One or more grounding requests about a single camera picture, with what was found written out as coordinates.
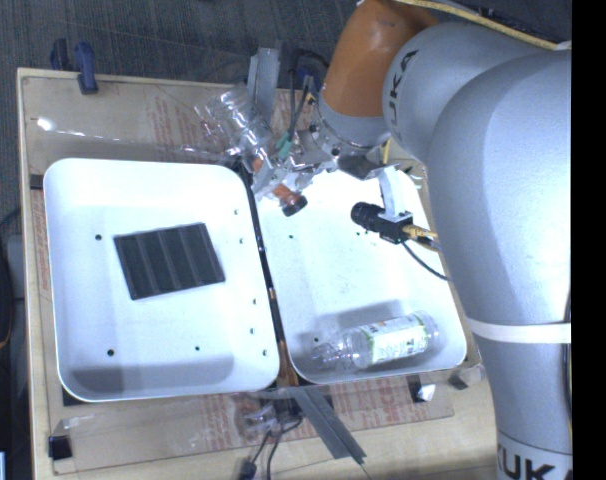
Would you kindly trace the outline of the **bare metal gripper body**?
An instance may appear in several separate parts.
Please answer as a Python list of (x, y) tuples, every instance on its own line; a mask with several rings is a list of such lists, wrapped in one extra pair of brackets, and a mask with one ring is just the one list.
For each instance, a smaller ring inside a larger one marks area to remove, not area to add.
[(320, 132), (285, 132), (275, 146), (275, 183), (304, 189), (317, 175), (337, 171), (337, 158), (322, 148), (323, 139)]

